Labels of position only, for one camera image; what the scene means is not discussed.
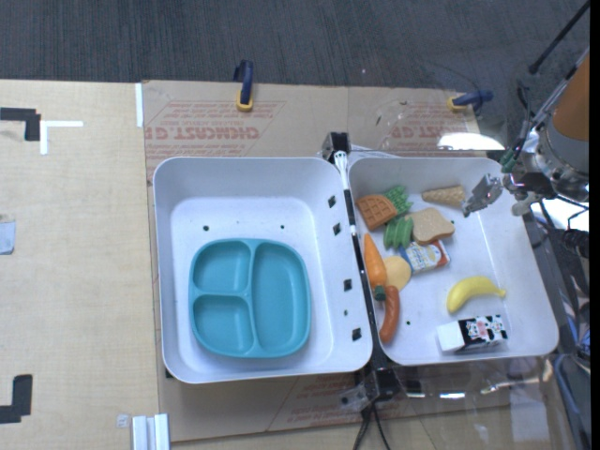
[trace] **cardboard sheet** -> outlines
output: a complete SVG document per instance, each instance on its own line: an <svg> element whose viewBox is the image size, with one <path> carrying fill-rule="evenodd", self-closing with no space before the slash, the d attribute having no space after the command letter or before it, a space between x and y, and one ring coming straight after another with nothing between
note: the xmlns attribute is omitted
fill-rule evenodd
<svg viewBox="0 0 600 450"><path fill-rule="evenodd" d="M376 110L388 93L414 91L257 84L257 103L280 103L271 107L277 114L247 125L260 135L252 142L233 130L220 138L193 130L193 138L175 139L185 121L211 128L227 120L244 128L238 123L250 116L158 119L172 100L231 108L236 90L236 83L209 82L0 82L3 106L36 109L54 123L82 122L48 127L45 153L40 142L23 139L19 122L0 122L0 221L16 222L14 250L0 255L0 406L10 405L15 376L33 376L31 414L0 426L3 449L129 448L131 416L159 412L169 414L177 448L353 446L359 417L338 406L340 392L354 385L352 375L191 386L165 374L153 313L156 252L149 245L154 219L144 143L165 152L148 168L172 152L312 156L327 132L361 131L365 106ZM149 125L157 128L156 139L144 140L143 105L147 121L156 118ZM158 128L166 131L161 139ZM193 142L206 146L192 151ZM232 143L241 146L226 146ZM398 395L380 411L390 446L575 448L556 379L509 390L507 375L541 374L528 361L515 363L404 368L411 397ZM492 384L497 390L482 395ZM452 392L457 388L464 395ZM382 446L374 426L363 446Z"/></svg>
<svg viewBox="0 0 600 450"><path fill-rule="evenodd" d="M360 414L342 409L339 395L354 387L353 375L311 375L188 385L170 377L162 360L155 219L152 176L156 166L171 157L303 157L317 156L331 131L349 132L351 142L377 148L373 135L364 131L365 115L376 114L378 102L410 100L422 112L419 121L439 125L442 108L452 92L410 89L352 89L343 87L255 84L251 112L235 108L238 83L161 82L142 84L143 125L153 289L157 335L158 394L160 410L171 416L174 442L210 439L246 433L325 427L360 421ZM476 133L476 124L450 115L451 131ZM436 151L433 130L414 132L404 148L414 153L417 143L429 155ZM498 405L495 396L481 404ZM383 418L420 412L437 412L440 406L402 401L388 402ZM457 406L446 405L445 410Z"/></svg>

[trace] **blue divided plate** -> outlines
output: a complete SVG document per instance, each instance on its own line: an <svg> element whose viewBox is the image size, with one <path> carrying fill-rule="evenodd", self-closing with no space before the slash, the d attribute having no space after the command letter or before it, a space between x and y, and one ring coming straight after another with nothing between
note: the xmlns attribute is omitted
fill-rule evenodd
<svg viewBox="0 0 600 450"><path fill-rule="evenodd" d="M194 336L213 353L289 355L310 331L307 269L293 248L278 242L211 242L191 263L189 313Z"/></svg>

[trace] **toy carrot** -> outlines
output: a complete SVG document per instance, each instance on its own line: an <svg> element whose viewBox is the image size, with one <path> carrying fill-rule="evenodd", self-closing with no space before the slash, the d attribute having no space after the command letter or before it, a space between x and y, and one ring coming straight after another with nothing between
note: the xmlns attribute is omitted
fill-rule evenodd
<svg viewBox="0 0 600 450"><path fill-rule="evenodd" d="M394 337L398 329L399 317L400 292L393 285L388 285L385 287L385 317L379 331L379 338L383 343L389 342Z"/></svg>
<svg viewBox="0 0 600 450"><path fill-rule="evenodd" d="M385 281L387 272L383 258L370 233L365 233L365 267L367 269L368 283L375 295L375 300L385 300Z"/></svg>

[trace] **yellow clamp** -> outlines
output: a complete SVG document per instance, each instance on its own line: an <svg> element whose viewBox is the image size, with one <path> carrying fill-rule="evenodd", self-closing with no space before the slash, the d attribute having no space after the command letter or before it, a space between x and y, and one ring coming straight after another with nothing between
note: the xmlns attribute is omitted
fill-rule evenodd
<svg viewBox="0 0 600 450"><path fill-rule="evenodd" d="M467 108L467 105L455 105L454 102L452 100L456 99L457 97L450 97L449 99L446 100L446 106L448 107L449 110L451 110L452 112L460 112L462 110L465 110Z"/></svg>
<svg viewBox="0 0 600 450"><path fill-rule="evenodd" d="M235 107L237 108L237 110L239 110L240 112L249 112L250 110L252 110L252 105L254 105L252 95L250 95L250 98L247 101L247 103L242 103L242 91L240 90L237 93L237 99L235 100Z"/></svg>

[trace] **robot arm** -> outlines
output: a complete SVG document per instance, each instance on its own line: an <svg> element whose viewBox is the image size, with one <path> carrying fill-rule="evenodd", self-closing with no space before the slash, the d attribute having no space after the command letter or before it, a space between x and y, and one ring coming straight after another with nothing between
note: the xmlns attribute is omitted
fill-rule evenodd
<svg viewBox="0 0 600 450"><path fill-rule="evenodd" d="M523 215L532 203L562 197L589 200L590 53L577 61L521 135L502 156L502 182L489 175L463 204L463 214L493 203L503 188L517 200L513 214Z"/></svg>

